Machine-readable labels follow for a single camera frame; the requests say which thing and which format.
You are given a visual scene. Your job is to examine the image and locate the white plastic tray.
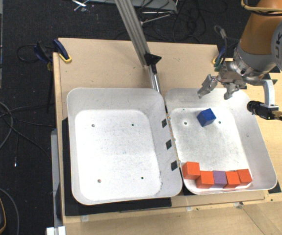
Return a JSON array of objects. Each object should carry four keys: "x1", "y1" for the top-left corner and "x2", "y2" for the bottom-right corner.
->
[
  {"x1": 164, "y1": 88, "x2": 278, "y2": 196},
  {"x1": 66, "y1": 87, "x2": 183, "y2": 206}
]

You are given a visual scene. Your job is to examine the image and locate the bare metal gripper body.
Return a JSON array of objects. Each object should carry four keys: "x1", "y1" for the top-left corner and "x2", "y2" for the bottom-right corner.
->
[{"x1": 215, "y1": 60, "x2": 254, "y2": 88}]

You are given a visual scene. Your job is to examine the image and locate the blue cube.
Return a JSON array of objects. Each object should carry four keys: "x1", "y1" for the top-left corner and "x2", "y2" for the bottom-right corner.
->
[{"x1": 196, "y1": 108, "x2": 217, "y2": 127}]

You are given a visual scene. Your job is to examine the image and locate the orange cube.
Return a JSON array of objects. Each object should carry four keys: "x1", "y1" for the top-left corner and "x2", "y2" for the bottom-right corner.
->
[
  {"x1": 181, "y1": 162, "x2": 201, "y2": 180},
  {"x1": 223, "y1": 171, "x2": 241, "y2": 189},
  {"x1": 236, "y1": 168, "x2": 253, "y2": 187},
  {"x1": 195, "y1": 170, "x2": 215, "y2": 189}
]

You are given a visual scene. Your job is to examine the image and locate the black cylinder on white bracket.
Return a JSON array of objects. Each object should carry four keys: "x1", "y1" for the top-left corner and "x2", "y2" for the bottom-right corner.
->
[{"x1": 247, "y1": 79, "x2": 280, "y2": 120}]

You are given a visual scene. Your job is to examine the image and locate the purple cube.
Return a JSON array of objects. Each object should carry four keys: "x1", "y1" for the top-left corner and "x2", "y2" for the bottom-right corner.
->
[{"x1": 212, "y1": 170, "x2": 228, "y2": 188}]

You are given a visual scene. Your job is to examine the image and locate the pale wood board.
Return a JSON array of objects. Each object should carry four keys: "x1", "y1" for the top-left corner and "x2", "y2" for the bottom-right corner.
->
[{"x1": 52, "y1": 37, "x2": 282, "y2": 225}]

